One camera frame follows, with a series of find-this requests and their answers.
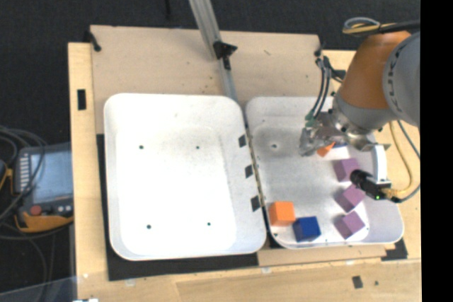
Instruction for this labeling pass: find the black cylinder on white bracket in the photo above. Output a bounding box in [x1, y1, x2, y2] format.
[349, 142, 393, 202]

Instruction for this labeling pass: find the orange cube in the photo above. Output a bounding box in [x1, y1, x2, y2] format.
[316, 141, 336, 158]
[268, 201, 297, 227]

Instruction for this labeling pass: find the blue cube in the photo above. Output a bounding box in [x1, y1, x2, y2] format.
[292, 216, 323, 243]

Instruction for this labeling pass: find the purple cube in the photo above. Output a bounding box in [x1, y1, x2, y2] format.
[333, 158, 362, 183]
[335, 184, 367, 214]
[333, 210, 367, 240]

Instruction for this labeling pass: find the pale wood board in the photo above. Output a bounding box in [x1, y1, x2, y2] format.
[88, 24, 389, 267]

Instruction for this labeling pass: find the white plastic tray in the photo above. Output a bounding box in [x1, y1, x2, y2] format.
[103, 92, 268, 262]
[244, 95, 405, 250]

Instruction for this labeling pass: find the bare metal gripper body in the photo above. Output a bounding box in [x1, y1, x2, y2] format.
[308, 112, 377, 152]

